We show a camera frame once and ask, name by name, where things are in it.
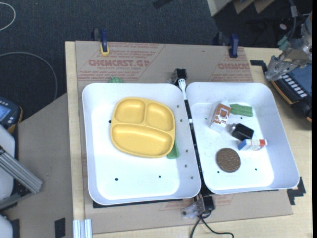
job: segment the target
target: dark floor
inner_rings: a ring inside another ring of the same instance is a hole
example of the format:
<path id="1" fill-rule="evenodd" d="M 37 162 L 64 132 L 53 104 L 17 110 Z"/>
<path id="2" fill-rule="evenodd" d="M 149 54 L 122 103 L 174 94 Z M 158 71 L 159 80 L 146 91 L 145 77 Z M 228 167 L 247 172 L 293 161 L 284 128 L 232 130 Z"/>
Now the dark floor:
<path id="1" fill-rule="evenodd" d="M 222 32 L 226 38 L 236 33 L 240 46 L 277 47 L 276 26 L 290 16 L 287 0 L 275 1 L 260 14 L 251 5 L 237 15 L 230 3 L 215 17 L 206 0 L 172 0 L 155 7 L 158 1 L 0 0 L 16 10 L 15 22 L 0 31 L 0 56 L 30 52 L 45 59 L 57 75 L 60 96 L 66 92 L 64 43 L 90 40 L 94 27 L 106 29 L 108 40 L 118 42 L 211 45 Z M 302 14 L 312 10 L 312 0 L 294 2 Z M 12 17 L 12 10 L 0 4 L 0 29 Z M 0 96 L 19 104 L 26 119 L 53 101 L 53 74 L 33 56 L 0 57 Z"/>

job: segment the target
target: blue clamp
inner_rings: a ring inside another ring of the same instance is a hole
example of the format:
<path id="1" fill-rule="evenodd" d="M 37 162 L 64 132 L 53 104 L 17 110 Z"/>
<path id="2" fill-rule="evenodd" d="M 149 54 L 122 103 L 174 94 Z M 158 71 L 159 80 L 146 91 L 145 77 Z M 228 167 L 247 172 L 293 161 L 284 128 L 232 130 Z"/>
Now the blue clamp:
<path id="1" fill-rule="evenodd" d="M 110 53 L 109 44 L 107 41 L 107 35 L 106 31 L 104 29 L 101 29 L 99 31 L 98 28 L 94 28 L 91 32 L 91 39 L 93 41 L 98 41 L 100 43 L 100 51 L 103 56 L 107 56 Z"/>
<path id="2" fill-rule="evenodd" d="M 237 58 L 238 57 L 238 35 L 232 34 L 230 36 L 230 46 L 231 48 L 229 49 L 229 55 L 231 58 Z"/>

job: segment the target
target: chocolate cookie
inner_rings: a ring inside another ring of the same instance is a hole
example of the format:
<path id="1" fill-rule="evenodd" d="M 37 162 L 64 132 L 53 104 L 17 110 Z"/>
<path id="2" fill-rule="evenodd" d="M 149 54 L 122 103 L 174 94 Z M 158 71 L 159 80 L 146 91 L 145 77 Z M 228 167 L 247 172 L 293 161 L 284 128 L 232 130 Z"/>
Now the chocolate cookie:
<path id="1" fill-rule="evenodd" d="M 216 161 L 218 166 L 226 172 L 235 172 L 241 165 L 238 153 L 231 148 L 222 148 L 217 152 Z"/>

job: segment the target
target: yellow divided plate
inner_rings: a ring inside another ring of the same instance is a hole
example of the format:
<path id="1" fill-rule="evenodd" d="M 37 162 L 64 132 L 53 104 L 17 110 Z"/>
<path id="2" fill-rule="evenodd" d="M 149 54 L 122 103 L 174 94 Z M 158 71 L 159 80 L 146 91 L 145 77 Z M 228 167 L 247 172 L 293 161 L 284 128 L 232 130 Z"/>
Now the yellow divided plate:
<path id="1" fill-rule="evenodd" d="M 163 103 L 128 97 L 114 108 L 111 140 L 122 152 L 140 157 L 164 157 L 175 141 L 175 118 Z"/>

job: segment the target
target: table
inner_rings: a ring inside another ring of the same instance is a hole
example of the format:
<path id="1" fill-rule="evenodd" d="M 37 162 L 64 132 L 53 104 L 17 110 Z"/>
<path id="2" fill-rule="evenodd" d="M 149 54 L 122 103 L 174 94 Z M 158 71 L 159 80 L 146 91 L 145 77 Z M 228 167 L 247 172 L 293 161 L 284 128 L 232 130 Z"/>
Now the table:
<path id="1" fill-rule="evenodd" d="M 76 75 L 75 42 L 66 42 L 66 70 L 68 114 L 70 130 L 70 156 L 72 176 L 72 200 L 74 219 L 85 219 L 83 178 L 81 171 L 80 128 L 78 117 L 78 91 Z M 245 48 L 248 60 L 263 60 L 269 63 L 272 55 L 278 55 L 278 49 Z M 247 219 L 230 222 L 212 223 L 216 231 L 230 231 L 235 237 L 312 237 L 312 131 L 311 124 L 305 119 L 295 117 L 287 103 L 266 81 L 261 68 L 250 65 L 253 80 L 268 85 L 276 99 L 281 120 L 286 131 L 300 176 L 303 178 L 306 194 L 296 198 L 292 207 L 294 214 L 274 218 Z M 188 237 L 192 225 L 147 230 L 115 232 L 94 235 L 95 238 L 111 237 Z M 210 237 L 208 229 L 201 224 L 195 231 L 195 237 Z"/>

